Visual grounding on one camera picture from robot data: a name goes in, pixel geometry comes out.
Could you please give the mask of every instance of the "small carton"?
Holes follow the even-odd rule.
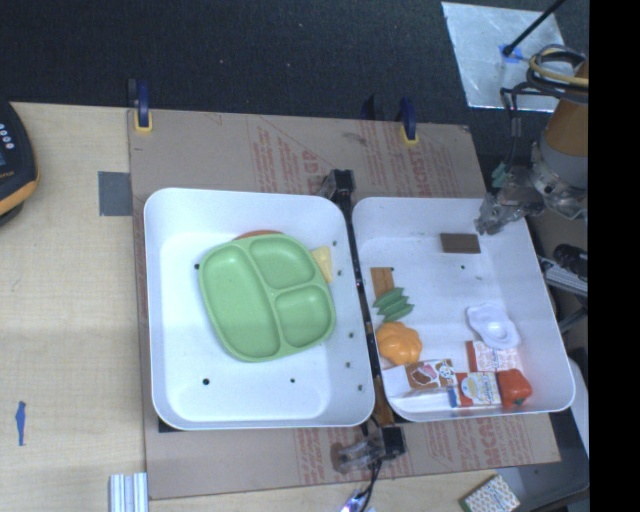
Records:
[[[511,512],[520,506],[502,475],[491,477],[459,503],[465,512]]]
[[[453,407],[500,405],[500,390],[495,372],[456,373],[458,385],[450,388]]]
[[[499,372],[512,368],[522,371],[515,348],[495,349],[483,341],[467,341],[467,356],[472,372]]]
[[[412,397],[446,392],[457,385],[451,359],[433,359],[383,370],[384,388],[389,397]]]

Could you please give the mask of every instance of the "green divided plate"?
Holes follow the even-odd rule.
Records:
[[[229,352],[268,361],[328,338],[335,307],[311,252],[282,234],[233,240],[211,249],[198,269],[209,319]]]

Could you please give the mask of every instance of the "orange toy pepper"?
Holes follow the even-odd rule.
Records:
[[[522,405],[531,396],[533,390],[527,378],[517,368],[496,373],[498,389],[505,407]]]
[[[420,359],[422,341],[415,329],[402,322],[385,322],[376,331],[380,355],[393,364],[415,363]]]

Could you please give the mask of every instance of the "yellow object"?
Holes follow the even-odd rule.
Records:
[[[402,135],[402,140],[407,146],[415,146],[418,143],[418,134],[416,133],[416,138],[411,140],[407,137],[407,132],[404,129],[404,125],[400,125],[400,134]]]
[[[326,245],[322,247],[318,247],[311,251],[311,255],[313,259],[316,260],[318,267],[320,267],[320,272],[322,272],[322,277],[327,283],[333,281],[333,263],[331,261],[331,250]]]
[[[542,56],[552,55],[553,53],[558,53],[561,51],[562,50],[559,48],[548,48],[542,53]],[[563,75],[561,73],[556,73],[538,64],[537,58],[538,58],[537,55],[533,55],[529,59],[529,67],[536,73],[539,73],[540,75],[545,76],[547,78],[553,78],[554,80],[567,82],[571,85],[577,85],[579,87],[589,88],[589,78],[585,76],[568,76],[568,75]]]
[[[415,363],[420,359],[422,341],[418,331],[402,322],[385,322],[376,331],[380,355],[396,365]]]
[[[153,130],[153,117],[151,116],[151,112],[149,112],[149,126],[140,126],[140,119],[138,118],[138,111],[133,111],[133,125],[136,127],[136,131],[138,132],[150,132]]]
[[[40,173],[38,172],[36,179],[30,181],[29,183],[25,183],[18,190],[13,192],[8,197],[0,200],[0,215],[3,215],[10,210],[13,210],[16,206],[23,203],[38,187],[38,183],[40,183]]]

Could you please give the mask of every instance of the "gray tape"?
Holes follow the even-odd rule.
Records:
[[[131,215],[131,175],[125,172],[98,171],[100,216]]]

